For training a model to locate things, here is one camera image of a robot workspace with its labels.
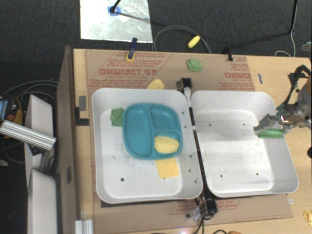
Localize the thin black and white rod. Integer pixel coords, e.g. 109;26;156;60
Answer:
183;86;213;202

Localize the yellow toy potato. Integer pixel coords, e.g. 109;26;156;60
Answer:
154;136;180;155

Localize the green toy pea pod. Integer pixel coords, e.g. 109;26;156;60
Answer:
257;128;285;139

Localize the brown cardboard board, red print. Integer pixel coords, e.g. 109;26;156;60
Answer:
85;50;293;223

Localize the black block with thin wires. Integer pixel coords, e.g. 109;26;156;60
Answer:
176;77;194;91
201;195;218;215

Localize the yellow toy corn cob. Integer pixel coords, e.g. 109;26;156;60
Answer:
187;35;201;49

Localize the white plastic tray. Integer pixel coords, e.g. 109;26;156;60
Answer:
190;90;300;198
91;87;204;204

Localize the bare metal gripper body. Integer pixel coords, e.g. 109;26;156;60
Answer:
276;104;312;133

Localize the yellow cheese slice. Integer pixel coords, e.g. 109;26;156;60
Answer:
156;156;180;179

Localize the yellow flat round toy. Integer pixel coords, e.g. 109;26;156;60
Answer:
146;78;165;90

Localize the blue divided plate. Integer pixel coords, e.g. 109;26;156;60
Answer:
122;102;184;160

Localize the green lettuce leaf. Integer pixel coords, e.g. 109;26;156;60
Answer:
110;107;126;127

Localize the green dotted round toy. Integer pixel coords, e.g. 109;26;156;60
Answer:
186;58;203;73

